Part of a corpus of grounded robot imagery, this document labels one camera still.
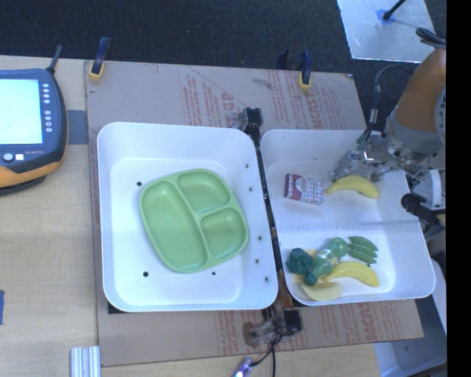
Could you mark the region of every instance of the cardboard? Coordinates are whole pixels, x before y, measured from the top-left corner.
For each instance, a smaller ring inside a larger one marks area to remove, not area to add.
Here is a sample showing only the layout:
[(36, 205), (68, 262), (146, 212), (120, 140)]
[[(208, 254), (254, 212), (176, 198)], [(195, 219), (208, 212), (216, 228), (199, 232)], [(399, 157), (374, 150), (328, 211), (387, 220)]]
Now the cardboard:
[[(97, 323), (103, 366), (262, 353), (243, 336), (261, 311), (120, 313), (102, 288), (97, 134), (115, 121), (231, 127), (247, 107), (260, 108), (262, 134), (272, 129), (362, 130), (366, 125), (352, 77), (298, 71), (107, 62), (99, 80), (86, 62), (89, 164), (97, 282)], [(414, 300), (299, 307), (303, 329), (276, 350), (355, 345), (422, 337)]]

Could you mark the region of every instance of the wooden table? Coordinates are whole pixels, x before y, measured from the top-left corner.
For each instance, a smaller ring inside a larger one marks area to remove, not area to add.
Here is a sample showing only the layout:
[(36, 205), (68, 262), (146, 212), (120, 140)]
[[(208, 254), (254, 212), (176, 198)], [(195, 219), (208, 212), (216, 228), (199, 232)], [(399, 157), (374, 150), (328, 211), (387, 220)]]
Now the wooden table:
[[(0, 69), (46, 68), (51, 58), (0, 56)], [(70, 110), (86, 110), (84, 60), (59, 59)], [(0, 197), (0, 376), (69, 376), (70, 348), (98, 345), (87, 145), (69, 145), (40, 185)], [(109, 376), (230, 375), (241, 357), (102, 368)], [(268, 357), (252, 377), (272, 375)], [(373, 377), (371, 344), (278, 352), (276, 375)]]

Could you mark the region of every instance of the blue clamp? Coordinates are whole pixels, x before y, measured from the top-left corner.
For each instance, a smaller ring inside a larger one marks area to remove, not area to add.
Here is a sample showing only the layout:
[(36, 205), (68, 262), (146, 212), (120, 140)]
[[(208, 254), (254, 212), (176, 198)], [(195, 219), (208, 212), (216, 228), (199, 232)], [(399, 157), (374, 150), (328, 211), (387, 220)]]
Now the blue clamp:
[(100, 44), (97, 47), (96, 58), (91, 61), (89, 66), (89, 77), (92, 79), (100, 79), (104, 70), (104, 57), (110, 50), (111, 38), (101, 38)]
[(312, 85), (312, 60), (308, 50), (304, 50), (303, 54), (301, 55), (301, 64), (299, 69), (301, 69), (301, 72), (298, 76), (298, 85), (302, 90), (306, 91)]

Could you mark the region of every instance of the divided green plate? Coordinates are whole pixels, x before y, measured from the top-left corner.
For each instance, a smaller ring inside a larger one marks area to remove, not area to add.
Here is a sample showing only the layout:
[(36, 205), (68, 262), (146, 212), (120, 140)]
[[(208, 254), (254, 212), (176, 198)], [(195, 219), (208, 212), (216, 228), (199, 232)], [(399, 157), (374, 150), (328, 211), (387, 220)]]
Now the divided green plate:
[(151, 181), (141, 191), (139, 206), (156, 253), (179, 273), (225, 262), (248, 243), (237, 199), (211, 170), (186, 170)]

